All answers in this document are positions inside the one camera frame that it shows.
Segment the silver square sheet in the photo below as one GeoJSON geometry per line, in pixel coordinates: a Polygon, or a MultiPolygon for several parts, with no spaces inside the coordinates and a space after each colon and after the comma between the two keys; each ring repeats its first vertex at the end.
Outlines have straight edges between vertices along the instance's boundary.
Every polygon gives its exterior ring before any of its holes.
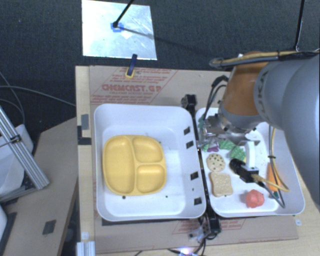
{"type": "Polygon", "coordinates": [[[140,60],[157,60],[150,7],[132,4],[120,20],[112,23],[127,5],[82,0],[83,55],[140,60]]]}

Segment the black carpet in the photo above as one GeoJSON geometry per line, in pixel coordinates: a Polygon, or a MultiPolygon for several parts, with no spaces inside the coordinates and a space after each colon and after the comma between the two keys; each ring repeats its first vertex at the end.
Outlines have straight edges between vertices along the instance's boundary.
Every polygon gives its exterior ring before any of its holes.
{"type": "MultiPolygon", "coordinates": [[[[110,1],[127,3],[128,1],[110,1]]],[[[210,70],[215,57],[293,47],[300,0],[136,0],[150,5],[157,61],[138,67],[210,70]]],[[[126,66],[128,60],[82,55],[80,0],[1,0],[0,71],[12,86],[38,90],[75,103],[75,66],[126,66]]],[[[320,1],[305,2],[300,48],[319,47],[320,1]]],[[[26,127],[38,135],[75,117],[72,106],[16,91],[25,109],[26,127]]],[[[15,101],[7,89],[0,99],[15,101]]],[[[14,125],[20,113],[0,101],[14,125]]]]}

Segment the robotic arm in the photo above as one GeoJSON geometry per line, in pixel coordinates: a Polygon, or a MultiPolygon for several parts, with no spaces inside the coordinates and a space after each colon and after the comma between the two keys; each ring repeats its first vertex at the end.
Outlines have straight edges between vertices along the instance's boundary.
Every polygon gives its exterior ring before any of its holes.
{"type": "Polygon", "coordinates": [[[237,65],[207,134],[237,143],[260,122],[283,130],[292,158],[320,205],[319,54],[304,59],[237,65]]]}

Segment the black pole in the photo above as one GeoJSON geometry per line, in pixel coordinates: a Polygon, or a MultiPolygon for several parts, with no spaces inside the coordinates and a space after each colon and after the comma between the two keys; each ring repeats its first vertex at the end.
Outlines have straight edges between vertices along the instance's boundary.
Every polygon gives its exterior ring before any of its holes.
{"type": "Polygon", "coordinates": [[[127,6],[124,8],[123,12],[120,14],[119,18],[112,23],[112,27],[116,28],[118,27],[118,23],[121,20],[122,16],[125,15],[126,11],[129,9],[130,5],[134,2],[134,0],[130,0],[130,2],[127,4],[127,6]]]}
{"type": "Polygon", "coordinates": [[[300,34],[301,34],[301,26],[302,26],[302,15],[304,13],[304,6],[305,6],[305,0],[301,0],[300,4],[300,13],[299,13],[299,20],[298,20],[298,27],[296,29],[296,35],[295,35],[295,43],[294,43],[294,49],[296,51],[299,51],[299,40],[300,40],[300,34]]]}

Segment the yellow plate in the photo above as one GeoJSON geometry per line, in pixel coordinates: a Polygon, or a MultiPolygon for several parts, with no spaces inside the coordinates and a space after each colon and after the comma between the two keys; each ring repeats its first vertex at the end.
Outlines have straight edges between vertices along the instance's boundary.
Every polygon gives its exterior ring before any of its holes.
{"type": "Polygon", "coordinates": [[[110,138],[103,148],[102,166],[105,184],[118,195],[152,194],[167,181],[164,151],[157,140],[148,136],[110,138]]]}

